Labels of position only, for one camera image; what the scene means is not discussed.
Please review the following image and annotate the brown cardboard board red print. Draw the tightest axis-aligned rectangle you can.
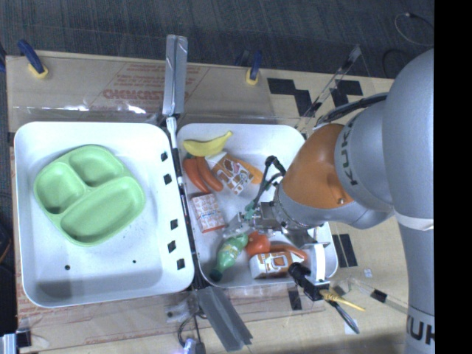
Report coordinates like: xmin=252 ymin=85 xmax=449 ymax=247
xmin=5 ymin=49 xmax=327 ymax=353

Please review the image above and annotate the orange and white packet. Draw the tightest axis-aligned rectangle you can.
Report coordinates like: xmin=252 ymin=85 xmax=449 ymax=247
xmin=190 ymin=192 xmax=227 ymax=235

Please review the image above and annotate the red-orange pepper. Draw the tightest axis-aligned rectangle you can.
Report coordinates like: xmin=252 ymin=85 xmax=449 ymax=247
xmin=244 ymin=230 xmax=272 ymax=258

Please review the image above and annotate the white plastic tray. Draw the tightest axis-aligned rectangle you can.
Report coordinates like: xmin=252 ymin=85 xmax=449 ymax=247
xmin=176 ymin=122 xmax=339 ymax=291
xmin=13 ymin=120 xmax=195 ymax=309

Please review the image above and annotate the black cylinder on white bracket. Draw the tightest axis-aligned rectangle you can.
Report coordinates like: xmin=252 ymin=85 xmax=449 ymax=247
xmin=288 ymin=241 xmax=332 ymax=302

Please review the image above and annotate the orange and white carton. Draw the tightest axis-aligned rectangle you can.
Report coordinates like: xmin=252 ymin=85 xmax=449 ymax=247
xmin=248 ymin=251 xmax=296 ymax=281

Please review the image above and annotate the orange carrot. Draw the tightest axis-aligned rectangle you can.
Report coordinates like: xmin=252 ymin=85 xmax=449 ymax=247
xmin=182 ymin=154 xmax=212 ymax=195

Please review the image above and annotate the yellow banana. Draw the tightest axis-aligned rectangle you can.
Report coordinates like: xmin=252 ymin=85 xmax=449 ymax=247
xmin=182 ymin=130 xmax=234 ymax=159

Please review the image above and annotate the white carton with brown print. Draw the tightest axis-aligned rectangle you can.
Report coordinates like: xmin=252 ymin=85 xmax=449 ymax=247
xmin=205 ymin=150 xmax=256 ymax=196

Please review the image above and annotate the green plastic bottle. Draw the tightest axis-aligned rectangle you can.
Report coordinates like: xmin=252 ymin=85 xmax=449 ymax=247
xmin=209 ymin=232 xmax=250 ymax=283

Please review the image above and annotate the long orange sausage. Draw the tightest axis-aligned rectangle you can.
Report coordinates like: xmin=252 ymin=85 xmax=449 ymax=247
xmin=268 ymin=242 xmax=309 ymax=262

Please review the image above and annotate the thin black and white rod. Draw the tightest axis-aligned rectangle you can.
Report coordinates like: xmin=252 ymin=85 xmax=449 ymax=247
xmin=165 ymin=116 xmax=202 ymax=291

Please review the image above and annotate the green divided plate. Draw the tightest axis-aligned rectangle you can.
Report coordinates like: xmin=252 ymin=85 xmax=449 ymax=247
xmin=32 ymin=144 xmax=147 ymax=248

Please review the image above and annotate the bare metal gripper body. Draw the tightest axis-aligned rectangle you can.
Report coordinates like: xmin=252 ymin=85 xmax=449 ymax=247
xmin=254 ymin=201 xmax=288 ymax=236

